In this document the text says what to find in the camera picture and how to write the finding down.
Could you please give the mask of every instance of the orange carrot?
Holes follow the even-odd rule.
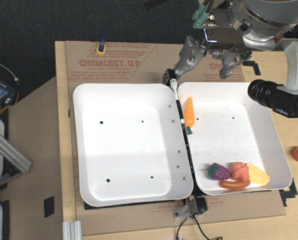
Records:
[[[187,133],[192,134],[190,127],[193,127],[195,124],[194,103],[192,97],[189,97],[187,101],[187,106],[184,111],[184,123],[187,127]]]

